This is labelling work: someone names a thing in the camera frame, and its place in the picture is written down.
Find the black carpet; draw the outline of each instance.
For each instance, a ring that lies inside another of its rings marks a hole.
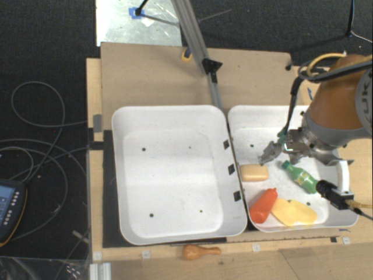
[[[208,47],[284,51],[296,64],[325,52],[371,54],[372,45],[344,36],[351,0],[192,0],[198,18],[223,10],[233,11],[201,22]],[[371,39],[372,1],[357,0],[353,30]],[[23,82],[45,82],[62,96],[66,123],[86,120],[85,59],[99,57],[95,45],[94,0],[0,0],[0,140],[37,139],[52,143],[59,128],[26,124],[13,113],[10,100]],[[60,124],[61,105],[41,85],[21,88],[15,107],[39,124]],[[68,150],[87,146],[85,124],[65,127],[57,145]],[[1,142],[46,152],[41,143]],[[27,168],[27,156],[0,152],[0,178],[8,179]],[[53,156],[60,155],[55,150]],[[85,167],[85,151],[74,154]],[[33,154],[39,163],[43,156]],[[72,232],[87,230],[86,180],[70,158],[58,160],[68,178],[66,203],[45,227],[0,248],[0,256],[66,258],[79,241]],[[64,176],[55,164],[42,166],[29,186],[29,200],[15,237],[53,216],[64,197]],[[72,258],[84,258],[82,243]]]

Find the yellow cable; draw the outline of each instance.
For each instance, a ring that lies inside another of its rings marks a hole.
[[[361,204],[360,202],[357,202],[357,201],[352,200],[352,199],[346,200],[346,203],[351,208],[373,208],[373,205],[371,205],[371,204]]]
[[[316,63],[320,62],[321,60],[324,60],[326,58],[335,58],[335,57],[338,57],[338,58],[342,58],[342,57],[345,57],[346,54],[342,54],[342,53],[327,53],[327,54],[324,54],[324,55],[321,55],[319,57],[316,57],[314,60],[311,61],[311,63],[307,66],[307,75],[310,76],[310,77],[313,77],[315,76],[312,72],[311,72],[311,69],[315,66]]]

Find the red ketchup bottle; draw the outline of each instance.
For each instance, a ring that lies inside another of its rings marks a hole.
[[[276,188],[267,189],[249,209],[251,221],[257,224],[264,223],[276,199]]]

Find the bottle cap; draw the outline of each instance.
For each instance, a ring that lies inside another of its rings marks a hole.
[[[288,166],[290,165],[290,162],[289,161],[285,161],[283,164],[282,164],[282,168],[283,169],[286,169],[286,168],[288,168]]]

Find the empty white tray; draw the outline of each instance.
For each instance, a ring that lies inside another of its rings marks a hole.
[[[290,128],[301,126],[300,112],[306,111],[306,106],[298,106],[294,110]],[[284,127],[287,120],[288,106],[236,106],[228,114],[228,121],[233,140],[237,165],[258,164],[258,156],[270,141],[277,141],[277,133]],[[351,226],[356,223],[357,215],[349,210],[339,211],[320,194],[309,194],[293,182],[286,171],[280,166],[288,160],[288,155],[282,153],[277,159],[266,163],[269,178],[266,181],[242,183],[244,195],[250,207],[268,188],[277,188],[278,198],[297,200],[308,204],[317,213],[313,225],[296,223],[285,226],[272,214],[263,224],[253,223],[264,232],[278,232],[306,228],[327,228]],[[296,165],[309,172],[317,180],[327,180],[335,185],[339,177],[349,178],[349,168],[346,162],[337,166],[326,167],[313,158],[304,157]]]
[[[119,224],[132,244],[233,236],[247,225],[224,114],[124,107],[112,117]]]

